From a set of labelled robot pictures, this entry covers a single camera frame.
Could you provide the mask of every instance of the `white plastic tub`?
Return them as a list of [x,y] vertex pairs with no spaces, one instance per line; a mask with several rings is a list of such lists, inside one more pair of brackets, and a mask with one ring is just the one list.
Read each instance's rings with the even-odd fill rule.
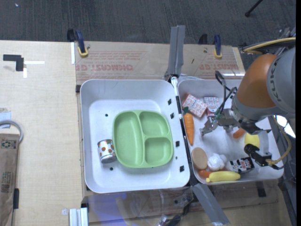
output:
[[[190,178],[173,86],[163,80],[89,80],[80,89],[86,185],[106,194],[185,186]],[[167,119],[173,157],[153,168],[101,164],[97,142],[112,139],[115,116],[127,110],[153,110]]]
[[[227,86],[232,88],[239,87],[241,80],[227,80]],[[223,87],[217,80],[183,80],[178,85],[178,92],[180,100],[183,101],[185,94],[191,94],[194,97],[202,100],[203,97],[212,96],[218,97],[219,103],[223,101]],[[231,99],[229,98],[225,104],[225,108],[231,107]],[[201,119],[194,116],[194,144],[190,146],[190,152],[195,147],[201,147],[210,157],[213,153],[224,154],[229,161],[236,160],[239,158],[247,157],[248,155],[244,152],[244,135],[238,139],[234,139],[231,133],[227,133],[223,127],[218,127],[216,130],[201,136],[199,131],[200,128],[204,127],[207,120],[206,114]],[[271,129],[269,120],[266,118],[256,124],[262,129]],[[268,133],[269,138],[269,152],[272,153],[272,159],[276,160],[280,157],[277,144],[273,132]],[[257,180],[268,180],[277,179],[283,175],[284,170],[275,170],[269,166],[261,167],[255,161],[253,161],[255,169],[250,172],[241,174],[241,179],[237,181],[223,181],[223,182],[210,182],[209,184],[224,184],[233,182],[246,182],[246,181],[257,181]],[[277,164],[278,167],[283,166],[283,162],[280,161]],[[198,175],[198,170],[194,168],[194,175],[199,182],[208,184],[204,178]]]

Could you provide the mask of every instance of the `yellow clamp pad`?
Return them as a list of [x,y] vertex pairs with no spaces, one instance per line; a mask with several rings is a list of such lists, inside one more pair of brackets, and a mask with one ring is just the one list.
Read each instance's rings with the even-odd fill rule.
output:
[[217,55],[217,54],[216,54],[215,48],[214,48],[214,50],[213,50],[213,55],[214,55],[214,57],[216,57],[216,58],[222,58],[222,52],[221,52],[220,55]]
[[85,47],[85,52],[84,53],[82,53],[81,51],[80,51],[80,48],[79,47],[77,47],[77,50],[79,51],[79,55],[81,56],[81,57],[87,57],[88,56],[88,51],[87,51],[87,48]]

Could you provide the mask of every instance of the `yellow banana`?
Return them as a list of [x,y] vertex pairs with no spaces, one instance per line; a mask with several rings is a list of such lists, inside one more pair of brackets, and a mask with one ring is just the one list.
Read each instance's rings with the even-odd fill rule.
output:
[[219,181],[235,181],[240,179],[240,174],[234,171],[215,171],[210,173],[206,178],[206,182],[219,182]]

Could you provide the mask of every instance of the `green tray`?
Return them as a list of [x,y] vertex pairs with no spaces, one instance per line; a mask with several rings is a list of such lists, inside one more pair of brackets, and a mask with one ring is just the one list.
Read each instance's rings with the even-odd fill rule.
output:
[[130,168],[161,166],[173,156],[169,123],[156,111],[119,113],[113,122],[113,143],[118,161]]

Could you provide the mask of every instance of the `wooden table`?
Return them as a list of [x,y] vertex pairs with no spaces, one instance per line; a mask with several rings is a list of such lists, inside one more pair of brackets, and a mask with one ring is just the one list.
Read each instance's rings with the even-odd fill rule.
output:
[[[65,209],[80,208],[83,199],[77,83],[71,43],[3,40],[0,44],[1,56],[21,55],[27,62],[27,78],[24,78],[23,72],[16,71],[15,62],[0,61],[0,107],[9,108],[11,119],[24,130],[16,179],[19,208],[14,211],[13,224],[66,226]],[[8,132],[18,133],[14,127],[0,130],[0,133]],[[277,193],[274,203],[227,208],[225,213],[232,225],[245,225],[243,221],[246,225],[273,226],[279,222],[290,225],[277,185],[274,191]],[[158,219],[133,222],[154,225]],[[211,225],[204,212],[188,214],[179,225],[196,223]]]

